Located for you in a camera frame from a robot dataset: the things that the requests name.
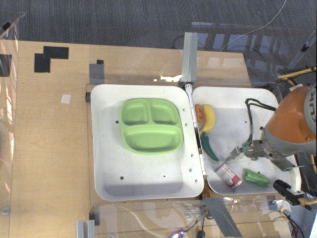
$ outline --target gray carpet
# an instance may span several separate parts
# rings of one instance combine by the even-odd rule
[[[284,0],[0,0],[4,11],[24,11],[19,38],[181,49],[186,31],[199,33],[202,50],[219,51],[232,34],[266,25]],[[252,80],[272,81],[316,30],[317,0],[287,0],[265,29],[241,38],[224,51],[243,52]],[[217,43],[223,34],[223,43]],[[294,69],[316,65],[316,43]]]

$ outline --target label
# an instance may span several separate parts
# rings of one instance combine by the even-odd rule
[[[227,164],[222,164],[215,173],[232,189],[235,189],[242,183],[242,180]]]

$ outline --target black square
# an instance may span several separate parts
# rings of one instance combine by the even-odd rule
[[[69,48],[44,46],[44,58],[68,59]]]
[[[45,58],[44,54],[34,55],[34,72],[50,72],[51,59]]]
[[[11,71],[12,55],[0,54],[0,77],[9,77]]]
[[[10,22],[5,23],[1,28],[6,31],[11,26]]]

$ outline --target white sticker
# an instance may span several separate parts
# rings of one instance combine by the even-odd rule
[[[71,95],[70,94],[63,94],[63,96],[61,97],[61,103],[62,104],[70,104],[70,98]]]

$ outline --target black tape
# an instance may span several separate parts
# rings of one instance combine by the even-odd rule
[[[301,52],[306,52],[309,48],[310,48],[310,47],[309,47],[309,46],[306,46],[306,44],[305,44],[305,45],[303,45],[303,47],[302,47],[302,49],[301,49]]]
[[[0,77],[9,77],[11,72],[12,55],[0,54]]]
[[[91,93],[86,92],[86,96],[85,96],[86,102],[90,102],[90,95]]]
[[[69,48],[44,46],[44,57],[49,59],[68,59]]]
[[[1,28],[6,31],[11,26],[10,22],[5,23]]]
[[[51,72],[51,59],[44,54],[34,55],[34,72]]]

